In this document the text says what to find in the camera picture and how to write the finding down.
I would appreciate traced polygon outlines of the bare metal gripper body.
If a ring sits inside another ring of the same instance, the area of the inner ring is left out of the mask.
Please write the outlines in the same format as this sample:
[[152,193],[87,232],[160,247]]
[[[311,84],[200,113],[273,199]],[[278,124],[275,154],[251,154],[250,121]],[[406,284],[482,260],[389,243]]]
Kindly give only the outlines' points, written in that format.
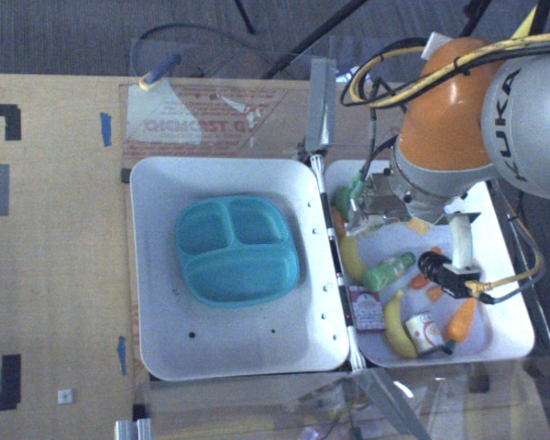
[[389,177],[384,173],[372,173],[367,177],[359,207],[370,222],[404,222],[412,218],[404,201],[391,189]]

